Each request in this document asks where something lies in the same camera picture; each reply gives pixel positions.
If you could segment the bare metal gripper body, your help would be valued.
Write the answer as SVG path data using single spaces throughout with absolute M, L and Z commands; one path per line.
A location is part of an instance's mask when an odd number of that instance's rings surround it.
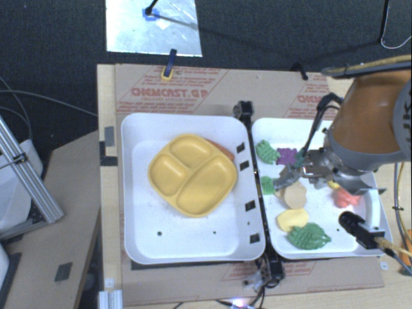
M 303 162 L 303 177 L 311 174 L 331 175 L 332 181 L 349 193 L 365 193 L 367 184 L 361 179 L 362 173 L 345 166 L 331 151 L 309 150 Z

